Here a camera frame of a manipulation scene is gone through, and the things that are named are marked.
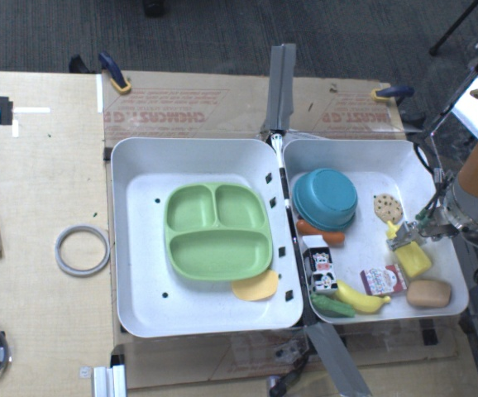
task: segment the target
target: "yellow banana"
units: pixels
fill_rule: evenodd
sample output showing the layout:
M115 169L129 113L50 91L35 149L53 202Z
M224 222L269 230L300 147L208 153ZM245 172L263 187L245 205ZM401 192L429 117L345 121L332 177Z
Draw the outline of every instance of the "yellow banana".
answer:
M338 290L335 297L343 303L350 304L357 312L375 313L383 304L389 303L391 300L389 295L380 297L361 293L339 279L337 279L337 283Z

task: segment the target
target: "green cucumber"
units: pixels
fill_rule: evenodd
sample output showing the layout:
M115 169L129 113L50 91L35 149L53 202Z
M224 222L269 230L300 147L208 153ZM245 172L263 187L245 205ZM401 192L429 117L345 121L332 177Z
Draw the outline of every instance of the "green cucumber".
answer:
M314 308L324 316L331 318L354 318L355 309L341 301L331 299L324 294L311 294L311 302Z

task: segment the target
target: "green plate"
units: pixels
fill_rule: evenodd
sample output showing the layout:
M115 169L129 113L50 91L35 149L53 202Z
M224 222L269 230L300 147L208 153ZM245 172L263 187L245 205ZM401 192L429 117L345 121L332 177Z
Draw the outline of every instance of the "green plate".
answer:
M265 205L239 184L177 188L165 206L165 244L174 269L191 280L244 280L272 261Z

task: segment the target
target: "blue bowl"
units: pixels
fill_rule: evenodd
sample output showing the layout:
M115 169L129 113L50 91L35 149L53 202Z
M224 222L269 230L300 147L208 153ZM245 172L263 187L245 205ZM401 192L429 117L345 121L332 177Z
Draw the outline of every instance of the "blue bowl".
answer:
M316 169L294 185L292 200L298 213L322 231L341 231L355 217L355 185L342 172Z

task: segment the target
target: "light wood surface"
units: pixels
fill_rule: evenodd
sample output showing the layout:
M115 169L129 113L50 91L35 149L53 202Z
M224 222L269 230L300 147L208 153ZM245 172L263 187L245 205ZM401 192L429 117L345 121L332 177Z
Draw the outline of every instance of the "light wood surface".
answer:
M0 328L12 364L0 396L89 396L86 367L109 366L113 349L109 266L88 278L63 273L54 244L70 225L108 230L103 118L96 78L77 74L0 72L0 95L15 108L50 108L17 115L19 136L0 126ZM64 246L69 262L90 267L102 248L88 236ZM454 332L457 354L436 361L364 366L374 395L478 395L478 375L465 335ZM307 372L299 387L337 395L328 374ZM266 395L265 378L130 390L137 396Z

